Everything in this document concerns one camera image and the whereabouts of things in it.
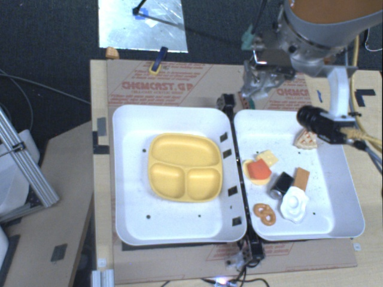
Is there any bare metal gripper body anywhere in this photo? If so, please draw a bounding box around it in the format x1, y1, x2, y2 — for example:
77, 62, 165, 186
252, 30, 345, 78

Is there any red toy with green tip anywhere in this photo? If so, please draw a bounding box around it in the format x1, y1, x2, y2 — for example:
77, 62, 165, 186
238, 90, 256, 111

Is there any tan pizza slice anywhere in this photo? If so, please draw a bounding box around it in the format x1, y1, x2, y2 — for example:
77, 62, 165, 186
293, 128, 319, 150

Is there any brown cardboard board red print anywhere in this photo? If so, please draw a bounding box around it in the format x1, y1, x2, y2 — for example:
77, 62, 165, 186
106, 59, 358, 285

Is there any yellow cheese slice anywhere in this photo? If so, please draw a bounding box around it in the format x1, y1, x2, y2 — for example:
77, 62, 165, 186
256, 149, 279, 167

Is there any thin black rod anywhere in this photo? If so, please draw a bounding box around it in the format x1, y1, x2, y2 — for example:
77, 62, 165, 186
226, 106, 256, 251

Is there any orange red wedge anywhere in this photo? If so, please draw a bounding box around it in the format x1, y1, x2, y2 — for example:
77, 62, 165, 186
247, 158, 272, 179

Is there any pale yellow round bread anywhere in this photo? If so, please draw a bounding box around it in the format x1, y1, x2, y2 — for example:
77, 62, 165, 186
242, 158, 272, 187

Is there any yellow divided plate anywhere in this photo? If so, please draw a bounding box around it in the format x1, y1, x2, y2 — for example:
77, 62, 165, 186
147, 133, 224, 204

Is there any brown biscuit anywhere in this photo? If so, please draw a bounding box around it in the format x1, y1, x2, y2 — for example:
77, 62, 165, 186
292, 167, 311, 193

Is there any black can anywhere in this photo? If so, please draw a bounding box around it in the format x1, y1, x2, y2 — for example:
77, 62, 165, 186
269, 172, 295, 200

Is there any white plastic tray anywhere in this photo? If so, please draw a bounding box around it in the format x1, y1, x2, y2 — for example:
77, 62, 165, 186
233, 109, 366, 242
112, 104, 248, 247

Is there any white fried egg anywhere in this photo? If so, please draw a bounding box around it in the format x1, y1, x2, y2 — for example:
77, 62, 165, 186
279, 187, 310, 224

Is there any orange pretzel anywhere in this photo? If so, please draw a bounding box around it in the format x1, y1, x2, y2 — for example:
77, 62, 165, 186
253, 203, 277, 228

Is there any black cylinder on white bracket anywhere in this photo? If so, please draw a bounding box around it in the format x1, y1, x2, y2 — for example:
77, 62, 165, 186
296, 66, 358, 145

